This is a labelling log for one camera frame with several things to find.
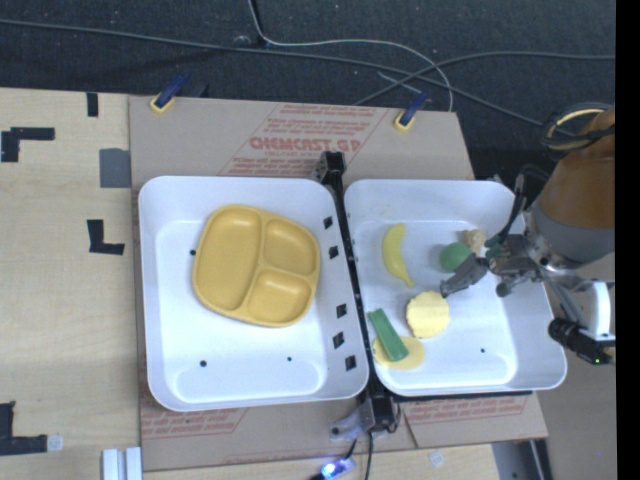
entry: white work surface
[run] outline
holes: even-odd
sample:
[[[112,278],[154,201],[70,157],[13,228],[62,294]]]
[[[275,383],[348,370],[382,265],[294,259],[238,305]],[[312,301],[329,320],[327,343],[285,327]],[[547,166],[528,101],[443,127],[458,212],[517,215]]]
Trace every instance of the white work surface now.
[[[100,453],[140,444],[131,190],[101,188],[99,151],[128,150],[127,96],[0,89],[0,130],[54,127],[0,164],[0,403],[16,401],[15,436],[60,434],[64,448],[0,457],[0,478],[99,478]],[[90,254],[88,219],[122,256]],[[559,479],[615,478],[615,369],[569,355],[559,388],[541,392]],[[376,453],[372,478],[499,478],[489,444]],[[310,477],[326,459],[146,473],[150,479]],[[359,468],[345,476],[360,478]]]

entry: yellow plate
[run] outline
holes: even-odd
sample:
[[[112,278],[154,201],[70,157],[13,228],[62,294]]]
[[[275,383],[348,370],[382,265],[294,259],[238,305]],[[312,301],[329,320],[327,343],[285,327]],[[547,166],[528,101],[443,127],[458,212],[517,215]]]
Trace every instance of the yellow plate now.
[[[320,249],[305,227],[242,205],[224,206],[205,225],[192,284],[209,309],[237,320],[284,327],[311,307]]]

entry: white tray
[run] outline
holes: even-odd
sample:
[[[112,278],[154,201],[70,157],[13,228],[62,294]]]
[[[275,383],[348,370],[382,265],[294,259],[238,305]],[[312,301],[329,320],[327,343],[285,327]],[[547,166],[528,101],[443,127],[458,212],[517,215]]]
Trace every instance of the white tray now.
[[[424,290],[439,291],[451,276],[440,269],[445,245],[465,229],[493,236],[506,223],[513,193],[492,181],[361,180],[349,186],[345,206],[357,258],[365,312],[384,308],[400,335],[410,336],[407,302]],[[402,254],[415,286],[392,277],[382,259],[382,238],[394,223],[406,223]],[[522,231],[520,218],[512,232]],[[552,320],[544,286],[526,282],[499,298],[491,273],[450,295],[451,322],[422,340],[426,358],[415,370],[376,364],[381,382],[404,396],[517,392],[551,389],[566,374],[562,347],[547,334]],[[369,336],[376,335],[368,322]]]
[[[247,324],[197,300],[190,251],[207,218],[228,204],[280,214],[315,235],[320,278],[299,322]],[[309,402],[350,398],[364,388],[368,362],[325,187],[305,179],[163,176],[140,191],[139,218],[148,381],[162,405],[196,411]],[[331,248],[338,252],[332,259]]]

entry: toy banana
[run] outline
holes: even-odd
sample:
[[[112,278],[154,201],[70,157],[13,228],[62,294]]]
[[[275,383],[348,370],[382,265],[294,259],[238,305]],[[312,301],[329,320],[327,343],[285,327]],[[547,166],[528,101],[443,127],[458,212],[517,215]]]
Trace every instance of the toy banana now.
[[[404,232],[405,225],[402,223],[394,224],[387,230],[382,239],[382,257],[389,273],[402,279],[407,286],[411,287],[413,280],[409,277],[401,252]]]

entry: blue clamp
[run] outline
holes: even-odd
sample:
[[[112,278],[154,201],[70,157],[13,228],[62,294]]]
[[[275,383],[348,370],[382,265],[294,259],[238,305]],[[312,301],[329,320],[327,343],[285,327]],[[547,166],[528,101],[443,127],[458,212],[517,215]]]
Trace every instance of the blue clamp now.
[[[396,117],[395,121],[393,122],[394,128],[400,132],[406,132],[407,130],[409,130],[409,128],[415,121],[415,113],[420,110],[420,108],[422,108],[422,105],[424,105],[428,97],[429,93],[420,93],[420,95],[418,95],[416,99],[411,102],[411,105],[409,105],[407,110],[398,114],[398,117]]]
[[[164,90],[149,102],[151,110],[153,110],[156,114],[164,114],[169,109],[169,107],[173,105],[175,96],[182,90],[185,85],[187,85],[187,82],[190,78],[191,74],[187,73],[185,75],[178,75],[173,80],[171,80],[171,82],[167,84]]]

